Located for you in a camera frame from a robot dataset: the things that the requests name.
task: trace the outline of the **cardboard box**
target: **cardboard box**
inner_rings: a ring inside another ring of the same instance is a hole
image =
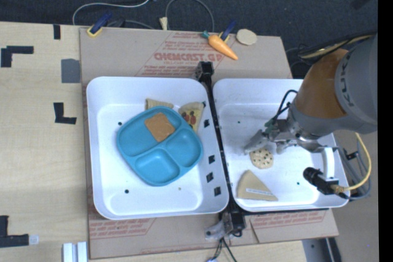
[[[200,33],[104,28],[98,37],[91,38],[85,28],[80,29],[90,258],[216,247],[217,241],[205,239],[204,230],[218,222],[218,214],[112,221],[97,213],[91,188],[85,90],[89,81],[101,76],[193,77],[200,61],[213,63],[213,83],[223,78],[291,78],[279,37],[259,36],[256,44],[246,46],[231,36],[228,44],[238,61],[216,52]],[[250,215],[246,223],[241,237],[229,239],[231,245],[338,234],[331,210]]]

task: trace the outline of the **brown square toy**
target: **brown square toy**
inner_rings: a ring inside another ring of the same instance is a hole
[[[169,122],[166,115],[161,112],[146,119],[144,123],[157,142],[164,141],[175,131],[174,126]]]

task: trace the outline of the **wooden table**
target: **wooden table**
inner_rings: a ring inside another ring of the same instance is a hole
[[[0,249],[0,261],[61,261],[64,243],[88,240],[82,87],[61,82],[61,60],[79,60],[79,28],[0,23],[0,48],[34,46],[0,68],[0,215],[8,234],[37,234],[39,244]],[[55,123],[54,102],[75,125]],[[238,261],[306,261],[301,241],[232,248]],[[206,261],[214,250],[154,255],[154,261]],[[132,256],[100,261],[152,261]],[[219,261],[231,261],[223,250]]]

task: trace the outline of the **toy carrot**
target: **toy carrot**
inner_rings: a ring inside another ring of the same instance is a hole
[[[238,59],[234,51],[218,35],[216,34],[209,35],[209,33],[205,31],[202,33],[202,36],[204,38],[207,38],[209,45],[213,47],[215,50],[217,50],[218,52],[234,60]]]

